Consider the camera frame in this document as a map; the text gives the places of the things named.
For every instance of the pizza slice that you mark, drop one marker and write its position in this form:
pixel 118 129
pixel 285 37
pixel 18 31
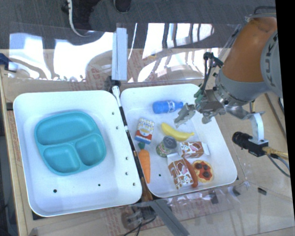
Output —
pixel 204 171

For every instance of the white plastic tray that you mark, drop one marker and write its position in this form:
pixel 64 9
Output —
pixel 74 195
pixel 218 170

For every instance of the person's foot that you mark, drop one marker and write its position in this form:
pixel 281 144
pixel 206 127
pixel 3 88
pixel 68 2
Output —
pixel 82 12
pixel 124 0

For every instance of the small brown and white carton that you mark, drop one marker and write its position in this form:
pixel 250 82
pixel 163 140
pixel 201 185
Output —
pixel 194 149

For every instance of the blue bottle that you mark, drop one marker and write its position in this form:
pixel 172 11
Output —
pixel 163 107

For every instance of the large brown and white carton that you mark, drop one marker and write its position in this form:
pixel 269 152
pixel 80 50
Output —
pixel 178 174

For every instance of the thin black and white rod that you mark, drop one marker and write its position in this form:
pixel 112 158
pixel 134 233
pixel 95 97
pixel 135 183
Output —
pixel 126 127

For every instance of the orange carrot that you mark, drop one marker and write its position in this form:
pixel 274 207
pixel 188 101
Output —
pixel 145 164

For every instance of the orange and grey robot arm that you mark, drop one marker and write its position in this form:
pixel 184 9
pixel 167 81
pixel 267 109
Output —
pixel 245 57

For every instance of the blue divided plate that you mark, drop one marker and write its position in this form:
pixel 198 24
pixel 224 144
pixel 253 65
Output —
pixel 61 127

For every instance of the black cylinder on white bracket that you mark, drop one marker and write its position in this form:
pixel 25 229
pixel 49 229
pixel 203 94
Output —
pixel 244 139

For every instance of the white red and yellow carton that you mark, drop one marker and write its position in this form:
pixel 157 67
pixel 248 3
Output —
pixel 144 130

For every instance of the brown cardboard board red print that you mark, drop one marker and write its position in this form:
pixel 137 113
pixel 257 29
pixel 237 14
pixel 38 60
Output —
pixel 77 227

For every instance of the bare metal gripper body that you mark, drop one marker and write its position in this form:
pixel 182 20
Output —
pixel 210 104

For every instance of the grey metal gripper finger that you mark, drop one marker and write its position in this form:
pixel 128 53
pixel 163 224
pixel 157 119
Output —
pixel 187 109
pixel 184 119

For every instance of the red sausage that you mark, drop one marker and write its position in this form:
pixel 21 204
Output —
pixel 192 174

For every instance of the small green can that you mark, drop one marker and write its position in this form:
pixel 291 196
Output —
pixel 165 146

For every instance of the yellow banana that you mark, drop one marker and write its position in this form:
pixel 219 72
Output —
pixel 174 133

